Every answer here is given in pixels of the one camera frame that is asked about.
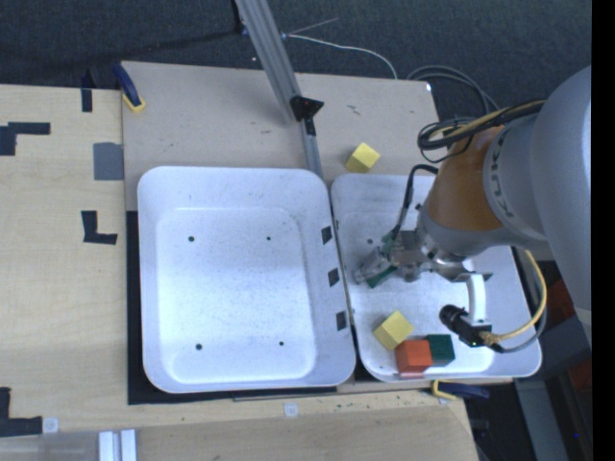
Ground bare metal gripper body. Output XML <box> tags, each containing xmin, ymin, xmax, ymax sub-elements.
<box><xmin>383</xmin><ymin>230</ymin><xmax>478</xmax><ymax>283</ymax></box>

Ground white plastic tray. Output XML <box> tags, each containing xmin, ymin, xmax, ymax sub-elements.
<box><xmin>330</xmin><ymin>173</ymin><xmax>544</xmax><ymax>383</ymax></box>
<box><xmin>136</xmin><ymin>164</ymin><xmax>357</xmax><ymax>395</ymax></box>

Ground yellow cube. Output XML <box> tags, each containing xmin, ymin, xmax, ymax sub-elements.
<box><xmin>372</xmin><ymin>310</ymin><xmax>415</xmax><ymax>352</ymax></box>
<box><xmin>344</xmin><ymin>142</ymin><xmax>381</xmax><ymax>174</ymax></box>

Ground dark green cube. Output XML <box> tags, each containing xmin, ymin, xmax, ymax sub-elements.
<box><xmin>425</xmin><ymin>333</ymin><xmax>456</xmax><ymax>368</ymax></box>

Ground orange cube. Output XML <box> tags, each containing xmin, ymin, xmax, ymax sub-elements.
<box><xmin>394</xmin><ymin>339</ymin><xmax>435</xmax><ymax>379</ymax></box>

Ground pale wood board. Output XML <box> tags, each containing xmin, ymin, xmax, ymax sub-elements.
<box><xmin>120</xmin><ymin>60</ymin><xmax>514</xmax><ymax>395</ymax></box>

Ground black cylinder on white bracket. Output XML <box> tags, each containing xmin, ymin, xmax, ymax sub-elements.
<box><xmin>438</xmin><ymin>272</ymin><xmax>494</xmax><ymax>349</ymax></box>

